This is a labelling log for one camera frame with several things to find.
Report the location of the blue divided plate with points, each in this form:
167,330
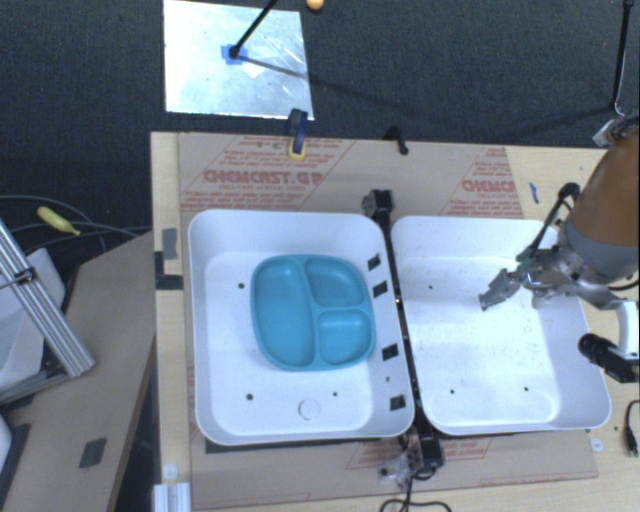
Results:
295,310

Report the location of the black cylinder on white bracket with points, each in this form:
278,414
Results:
602,352

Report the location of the thin black rod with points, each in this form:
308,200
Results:
402,320

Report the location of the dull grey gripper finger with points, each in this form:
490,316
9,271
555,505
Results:
496,286
501,296

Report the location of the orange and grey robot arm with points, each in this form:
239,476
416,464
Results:
607,200

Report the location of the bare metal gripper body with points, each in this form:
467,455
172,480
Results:
555,277

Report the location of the white plastic tray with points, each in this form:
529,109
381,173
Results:
235,360
480,370

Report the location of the yellow banana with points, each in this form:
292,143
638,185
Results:
56,220

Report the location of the brown cardboard board red print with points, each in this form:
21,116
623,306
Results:
350,170

